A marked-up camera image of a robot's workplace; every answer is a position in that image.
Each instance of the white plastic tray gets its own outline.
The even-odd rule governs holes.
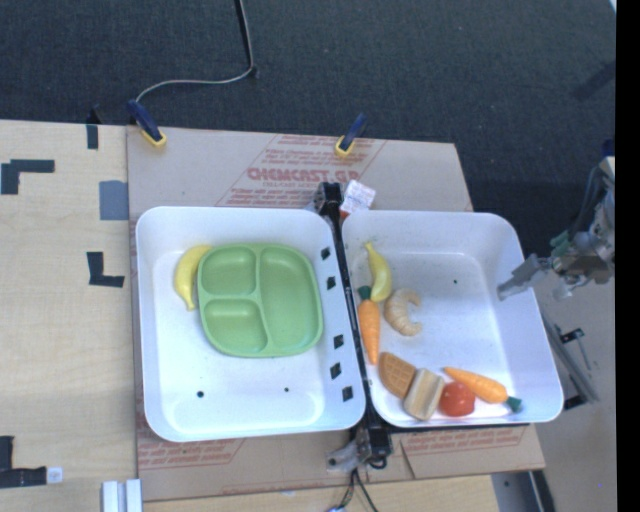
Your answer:
[[[324,331],[295,356],[224,355],[173,290],[181,254],[198,244],[281,243],[311,261]],[[159,207],[136,226],[144,408],[162,438],[182,442],[347,429],[364,413],[331,228],[291,209]]]
[[[504,219],[483,213],[359,211],[344,222],[343,238],[353,290],[371,284],[364,248],[370,240],[388,260],[394,288],[413,288],[422,299],[421,307],[410,308],[422,332],[404,337],[383,319],[381,351],[443,376],[443,366],[486,374],[524,405],[515,414],[504,405],[476,400],[474,413],[464,418],[436,412],[419,421],[382,385],[377,367],[368,364],[372,400],[386,421],[404,428],[479,426],[545,422],[561,412],[562,387],[534,292],[503,302],[497,297],[497,286],[523,262],[517,235]]]

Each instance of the orange carrot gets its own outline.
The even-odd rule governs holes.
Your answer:
[[[485,402],[490,404],[505,403],[513,410],[517,412],[520,410],[522,400],[509,396],[507,388],[505,388],[498,381],[493,380],[484,375],[470,372],[468,370],[461,370],[459,368],[451,368],[445,366],[444,372],[457,382],[465,384],[478,398],[481,398]]]
[[[358,305],[358,323],[364,347],[371,364],[378,364],[380,352],[380,308],[371,300],[371,287],[361,286],[358,293],[362,299]]]

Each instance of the yellow banana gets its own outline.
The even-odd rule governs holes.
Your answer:
[[[173,287],[177,294],[184,299],[189,311],[195,309],[193,289],[200,259],[211,249],[210,245],[196,245],[187,249],[178,260],[173,275]]]
[[[367,242],[364,246],[369,253],[369,269],[373,276],[371,300],[382,302],[391,295],[391,269],[387,260],[373,248],[371,242]]]

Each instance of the toy bread slice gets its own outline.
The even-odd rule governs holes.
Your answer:
[[[404,398],[416,374],[416,367],[389,352],[382,352],[378,359],[380,380],[389,392]]]
[[[404,399],[404,410],[418,419],[428,420],[438,406],[443,388],[442,377],[421,368],[416,372],[409,394]]]

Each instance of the dark gray carpet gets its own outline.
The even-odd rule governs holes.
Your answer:
[[[245,0],[258,76],[175,86],[162,125],[455,143],[478,211],[525,253],[577,212],[615,136],[608,0]],[[172,78],[245,69],[233,0],[21,0],[0,6],[0,118],[126,124],[128,99]]]

